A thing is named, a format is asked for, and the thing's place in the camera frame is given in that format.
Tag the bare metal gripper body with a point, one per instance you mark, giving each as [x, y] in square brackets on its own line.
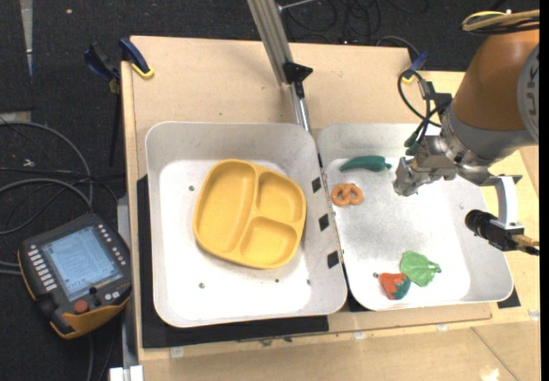
[433, 158]

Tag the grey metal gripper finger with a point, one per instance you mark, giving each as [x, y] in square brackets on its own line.
[401, 179]
[417, 184]

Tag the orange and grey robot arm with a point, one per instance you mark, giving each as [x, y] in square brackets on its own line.
[493, 87]

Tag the green chili pepper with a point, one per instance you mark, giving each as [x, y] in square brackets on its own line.
[364, 163]

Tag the white plastic tray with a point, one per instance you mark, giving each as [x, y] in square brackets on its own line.
[399, 225]
[180, 242]

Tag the orange pretzel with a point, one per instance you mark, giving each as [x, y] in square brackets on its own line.
[339, 199]

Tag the green leaf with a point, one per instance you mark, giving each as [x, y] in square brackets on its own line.
[418, 270]

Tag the red strawberry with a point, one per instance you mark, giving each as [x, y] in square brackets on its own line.
[392, 285]

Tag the thin rod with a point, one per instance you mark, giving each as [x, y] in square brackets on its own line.
[303, 113]

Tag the yellow divided plate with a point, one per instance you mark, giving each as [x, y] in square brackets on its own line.
[227, 207]

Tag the pale wood board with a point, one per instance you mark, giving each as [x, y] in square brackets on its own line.
[214, 83]

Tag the black cylinder on white bracket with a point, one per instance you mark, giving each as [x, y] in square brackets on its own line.
[506, 233]

